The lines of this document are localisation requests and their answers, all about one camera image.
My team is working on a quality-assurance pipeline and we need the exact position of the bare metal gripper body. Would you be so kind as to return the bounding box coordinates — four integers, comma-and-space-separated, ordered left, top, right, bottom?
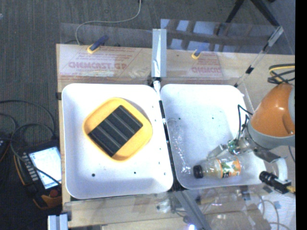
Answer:
227, 137, 255, 156

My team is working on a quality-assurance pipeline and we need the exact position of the juice bottle with orange label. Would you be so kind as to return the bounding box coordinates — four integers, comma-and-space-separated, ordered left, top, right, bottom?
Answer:
192, 157, 242, 179

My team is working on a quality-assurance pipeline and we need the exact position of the white plastic tray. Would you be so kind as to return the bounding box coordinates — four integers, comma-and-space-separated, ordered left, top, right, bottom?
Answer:
159, 83, 265, 190
61, 83, 174, 200

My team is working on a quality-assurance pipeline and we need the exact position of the yellow plate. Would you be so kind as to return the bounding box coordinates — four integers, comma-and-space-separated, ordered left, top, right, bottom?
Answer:
82, 97, 154, 163

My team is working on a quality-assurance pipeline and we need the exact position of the black ribbed rectangular block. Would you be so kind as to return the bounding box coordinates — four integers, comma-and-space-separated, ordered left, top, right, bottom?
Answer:
87, 104, 144, 158

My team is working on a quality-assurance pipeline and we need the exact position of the brown cardboard board red print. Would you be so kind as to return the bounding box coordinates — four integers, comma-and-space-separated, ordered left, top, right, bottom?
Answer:
56, 44, 295, 228

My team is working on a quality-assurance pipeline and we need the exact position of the black cylinder on white bracket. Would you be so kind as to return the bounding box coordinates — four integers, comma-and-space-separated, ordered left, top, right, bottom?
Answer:
259, 158, 292, 195

